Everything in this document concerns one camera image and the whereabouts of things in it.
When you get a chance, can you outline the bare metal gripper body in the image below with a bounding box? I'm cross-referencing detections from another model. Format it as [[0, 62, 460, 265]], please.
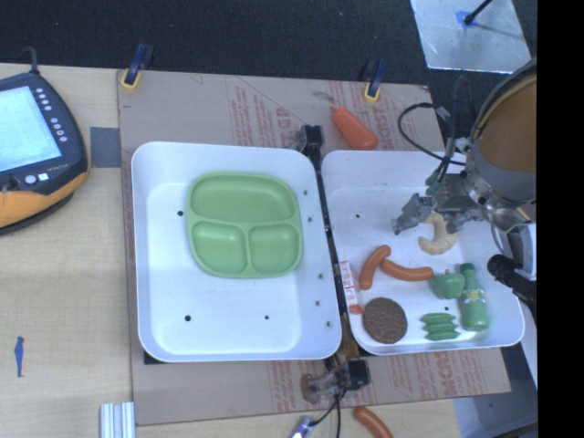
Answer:
[[430, 173, 527, 230]]

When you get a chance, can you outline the cream croissant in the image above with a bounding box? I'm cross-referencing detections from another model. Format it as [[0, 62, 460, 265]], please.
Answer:
[[417, 212, 459, 256]]

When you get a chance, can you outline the white plastic tray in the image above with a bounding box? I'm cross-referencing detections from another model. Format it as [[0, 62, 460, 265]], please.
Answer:
[[130, 141, 344, 364], [320, 149, 527, 357]]

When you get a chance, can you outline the orange sausage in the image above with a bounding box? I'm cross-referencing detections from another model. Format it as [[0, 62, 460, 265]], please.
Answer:
[[352, 405, 394, 438], [380, 258, 435, 283], [358, 244, 392, 291]]

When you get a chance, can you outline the green pepper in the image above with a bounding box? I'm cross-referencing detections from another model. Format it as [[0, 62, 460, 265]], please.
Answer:
[[430, 268, 467, 301]]

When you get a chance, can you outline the green bottle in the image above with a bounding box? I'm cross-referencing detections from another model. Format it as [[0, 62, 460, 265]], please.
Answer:
[[457, 262, 491, 332]]

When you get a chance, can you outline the orange bottle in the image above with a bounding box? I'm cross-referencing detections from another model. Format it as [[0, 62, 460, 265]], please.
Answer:
[[329, 104, 380, 151]]

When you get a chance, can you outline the green ribbed toy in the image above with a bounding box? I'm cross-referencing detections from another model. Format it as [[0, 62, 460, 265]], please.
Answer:
[[419, 312, 463, 342]]

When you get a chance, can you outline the brown round biscuit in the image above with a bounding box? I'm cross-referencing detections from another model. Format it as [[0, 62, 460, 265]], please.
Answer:
[[361, 297, 409, 346]]

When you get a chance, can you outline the black block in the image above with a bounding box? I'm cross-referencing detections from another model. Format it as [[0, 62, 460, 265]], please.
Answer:
[[295, 124, 326, 155], [346, 358, 371, 390]]

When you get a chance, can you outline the green divided plate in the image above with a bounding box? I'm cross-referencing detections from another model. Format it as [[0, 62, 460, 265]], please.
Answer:
[[185, 171, 305, 279]]

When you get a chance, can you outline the brown cardboard board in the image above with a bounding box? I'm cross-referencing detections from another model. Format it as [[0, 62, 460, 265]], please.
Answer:
[[116, 68, 513, 427]]

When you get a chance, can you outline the black cylinder on white bracket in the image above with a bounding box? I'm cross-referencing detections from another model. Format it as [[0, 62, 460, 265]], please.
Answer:
[[486, 223, 538, 319]]

